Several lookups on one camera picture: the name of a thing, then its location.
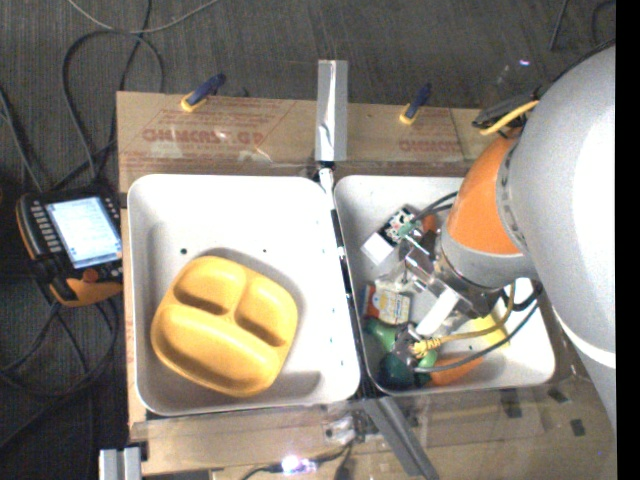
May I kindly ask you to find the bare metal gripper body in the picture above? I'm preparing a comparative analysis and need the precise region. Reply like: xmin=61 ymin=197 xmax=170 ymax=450
xmin=399 ymin=230 xmax=501 ymax=319

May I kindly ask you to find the orange and white packet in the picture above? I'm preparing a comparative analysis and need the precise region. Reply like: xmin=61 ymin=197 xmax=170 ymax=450
xmin=362 ymin=282 xmax=414 ymax=327

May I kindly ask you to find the black printed carton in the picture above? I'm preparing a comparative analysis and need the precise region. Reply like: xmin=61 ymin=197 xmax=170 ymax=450
xmin=377 ymin=206 xmax=419 ymax=245

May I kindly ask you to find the white cube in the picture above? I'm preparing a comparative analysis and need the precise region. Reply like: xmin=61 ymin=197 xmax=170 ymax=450
xmin=359 ymin=231 xmax=397 ymax=265

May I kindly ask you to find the green toy bottle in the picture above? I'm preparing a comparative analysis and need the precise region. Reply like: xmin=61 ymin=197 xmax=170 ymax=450
xmin=363 ymin=317 xmax=404 ymax=352

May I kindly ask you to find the yellow banana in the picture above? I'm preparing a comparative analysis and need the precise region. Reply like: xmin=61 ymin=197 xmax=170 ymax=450
xmin=467 ymin=311 xmax=512 ymax=350

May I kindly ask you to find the thin black and white rod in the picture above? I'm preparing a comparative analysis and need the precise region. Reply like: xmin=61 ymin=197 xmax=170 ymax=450
xmin=318 ymin=166 xmax=362 ymax=400

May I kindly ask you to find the white plastic tray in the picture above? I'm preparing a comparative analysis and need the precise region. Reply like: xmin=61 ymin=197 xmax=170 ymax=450
xmin=333 ymin=174 xmax=557 ymax=397
xmin=126 ymin=173 xmax=362 ymax=417

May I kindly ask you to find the orange carrot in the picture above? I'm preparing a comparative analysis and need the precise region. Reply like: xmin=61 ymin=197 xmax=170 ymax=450
xmin=428 ymin=352 xmax=486 ymax=387

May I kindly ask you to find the dark green round toy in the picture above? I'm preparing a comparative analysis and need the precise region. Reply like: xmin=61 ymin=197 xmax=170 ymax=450
xmin=377 ymin=352 xmax=419 ymax=390

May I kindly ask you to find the yellow divided plate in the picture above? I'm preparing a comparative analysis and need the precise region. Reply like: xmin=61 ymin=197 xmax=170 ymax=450
xmin=149 ymin=255 xmax=300 ymax=398

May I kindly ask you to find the brown cardboard board red print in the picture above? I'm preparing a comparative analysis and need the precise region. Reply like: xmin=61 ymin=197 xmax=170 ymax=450
xmin=115 ymin=91 xmax=576 ymax=475

